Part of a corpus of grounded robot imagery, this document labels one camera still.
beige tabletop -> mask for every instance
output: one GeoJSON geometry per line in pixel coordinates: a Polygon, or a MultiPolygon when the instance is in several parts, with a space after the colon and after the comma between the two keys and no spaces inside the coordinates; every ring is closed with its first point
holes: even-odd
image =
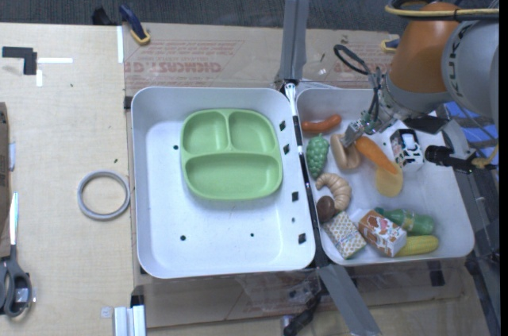
{"type": "MultiPolygon", "coordinates": [[[[180,27],[182,32],[188,32],[186,27],[180,27]]],[[[268,33],[276,35],[271,42],[276,49],[281,33],[268,33]]],[[[374,37],[380,40],[382,35],[374,37]]],[[[113,308],[130,304],[134,282],[130,211],[99,222],[86,217],[76,201],[86,174],[99,169],[129,174],[118,42],[117,27],[0,25],[0,45],[33,48],[42,74],[42,79],[23,75],[21,59],[0,58],[0,102],[7,105],[11,141],[16,143],[10,180],[12,190],[19,193],[18,262],[29,273],[37,299],[18,320],[0,316],[1,335],[111,335],[113,308]]],[[[316,60],[318,54],[312,53],[316,60]]],[[[122,201],[119,186],[106,179],[89,185],[85,196],[102,212],[122,201]]],[[[454,270],[460,291],[452,297],[369,303],[383,334],[488,334],[472,278],[461,261],[454,270]]],[[[276,336],[281,327],[280,318],[273,317],[147,333],[276,336]]],[[[331,311],[318,312],[301,334],[349,332],[341,316],[331,311]]]]}

scissors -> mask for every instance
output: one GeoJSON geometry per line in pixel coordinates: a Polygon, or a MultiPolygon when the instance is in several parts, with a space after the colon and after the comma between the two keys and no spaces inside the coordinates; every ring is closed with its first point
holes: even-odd
{"type": "Polygon", "coordinates": [[[9,212],[10,256],[0,260],[0,312],[14,318],[30,304],[32,283],[16,261],[17,192],[13,193],[9,212]]]}

brown egg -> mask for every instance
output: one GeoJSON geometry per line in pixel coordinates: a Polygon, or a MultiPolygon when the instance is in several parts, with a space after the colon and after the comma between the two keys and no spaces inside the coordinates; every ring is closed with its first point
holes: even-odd
{"type": "Polygon", "coordinates": [[[335,214],[335,202],[331,196],[322,196],[316,204],[317,218],[320,223],[328,222],[335,214]]]}

yellow cable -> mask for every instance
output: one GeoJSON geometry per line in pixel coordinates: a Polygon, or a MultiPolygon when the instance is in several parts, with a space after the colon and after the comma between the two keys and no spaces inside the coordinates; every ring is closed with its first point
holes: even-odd
{"type": "Polygon", "coordinates": [[[462,15],[477,15],[477,14],[497,14],[499,9],[457,9],[457,10],[442,10],[442,11],[416,11],[416,10],[401,10],[395,9],[390,6],[385,6],[384,9],[395,15],[402,15],[406,17],[450,17],[462,15]]]}
{"type": "Polygon", "coordinates": [[[477,168],[484,169],[494,159],[495,155],[499,151],[499,143],[495,145],[494,151],[488,158],[478,157],[471,161],[477,168]]]}

robotic end effector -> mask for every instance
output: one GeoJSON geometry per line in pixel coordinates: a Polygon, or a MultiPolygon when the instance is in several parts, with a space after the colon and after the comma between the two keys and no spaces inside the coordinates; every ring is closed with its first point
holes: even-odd
{"type": "MultiPolygon", "coordinates": [[[[374,88],[371,106],[348,126],[342,144],[347,147],[364,133],[383,132],[400,120],[413,129],[447,135],[452,149],[429,149],[429,161],[463,171],[471,165],[472,169],[475,154],[458,124],[429,113],[455,101],[494,119],[498,129],[498,0],[495,9],[485,10],[409,1],[425,5],[419,11],[400,10],[395,7],[408,0],[391,0],[387,6],[387,11],[412,21],[400,38],[390,70],[377,78],[369,75],[374,88]]],[[[335,52],[344,61],[338,47],[335,52]]]]}

